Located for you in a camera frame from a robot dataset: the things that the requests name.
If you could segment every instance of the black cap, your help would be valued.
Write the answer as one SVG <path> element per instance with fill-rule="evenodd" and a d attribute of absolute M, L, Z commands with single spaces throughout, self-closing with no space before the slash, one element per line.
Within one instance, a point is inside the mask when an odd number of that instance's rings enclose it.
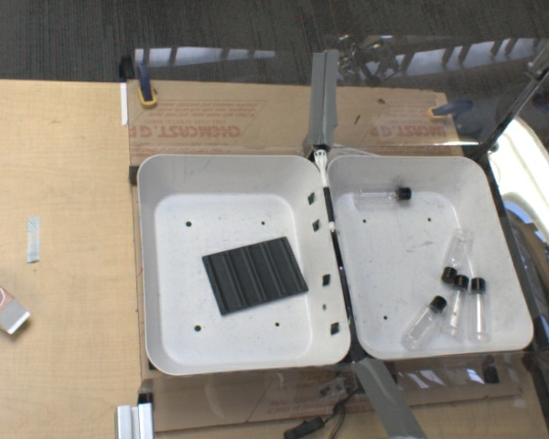
<path fill-rule="evenodd" d="M 459 274 L 456 276 L 456 282 L 454 285 L 456 289 L 463 289 L 467 291 L 469 289 L 469 278 L 465 274 Z"/>
<path fill-rule="evenodd" d="M 454 267 L 446 267 L 441 273 L 441 281 L 447 284 L 453 284 L 456 281 L 456 276 L 458 276 L 458 270 Z"/>
<path fill-rule="evenodd" d="M 441 296 L 434 297 L 433 301 L 429 303 L 429 307 L 431 308 L 431 310 L 437 314 L 441 314 L 443 310 L 446 308 L 446 306 L 447 306 L 447 301 L 445 298 Z"/>
<path fill-rule="evenodd" d="M 486 280 L 484 278 L 472 278 L 472 293 L 486 293 Z"/>
<path fill-rule="evenodd" d="M 396 199 L 398 201 L 410 200 L 413 192 L 409 187 L 399 187 L 396 189 Z"/>

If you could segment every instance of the bottle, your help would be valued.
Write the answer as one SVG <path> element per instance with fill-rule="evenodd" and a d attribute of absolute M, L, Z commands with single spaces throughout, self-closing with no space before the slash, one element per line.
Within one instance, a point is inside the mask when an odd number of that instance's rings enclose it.
<path fill-rule="evenodd" d="M 456 228 L 451 234 L 444 259 L 444 270 L 441 280 L 453 284 L 460 270 L 469 267 L 469 252 L 474 236 L 470 230 Z"/>
<path fill-rule="evenodd" d="M 468 297 L 469 278 L 464 274 L 456 276 L 454 291 L 449 305 L 449 314 L 442 331 L 456 338 L 464 337 L 464 325 L 467 324 L 466 302 Z"/>
<path fill-rule="evenodd" d="M 486 296 L 486 281 L 483 278 L 472 278 L 470 283 L 468 337 L 472 341 L 488 341 L 488 318 L 490 308 Z"/>
<path fill-rule="evenodd" d="M 360 188 L 354 197 L 354 204 L 360 210 L 392 207 L 398 202 L 409 201 L 412 196 L 409 187 L 397 187 L 395 190 Z"/>
<path fill-rule="evenodd" d="M 446 306 L 446 299 L 436 296 L 421 309 L 401 337 L 403 346 L 410 350 L 423 348 L 439 332 Z"/>

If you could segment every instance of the wooden tabletop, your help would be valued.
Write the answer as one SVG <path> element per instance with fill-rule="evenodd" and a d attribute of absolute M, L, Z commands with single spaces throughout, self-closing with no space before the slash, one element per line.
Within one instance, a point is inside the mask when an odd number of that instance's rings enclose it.
<path fill-rule="evenodd" d="M 140 385 L 127 127 L 117 84 L 0 80 L 0 284 L 31 313 L 0 331 L 0 438 L 113 438 Z M 27 263 L 27 219 L 40 260 Z M 546 437 L 533 382 L 519 397 L 415 407 L 429 437 Z M 280 438 L 297 421 L 159 434 Z M 327 437 L 328 431 L 314 439 Z M 386 437 L 374 412 L 339 438 Z"/>

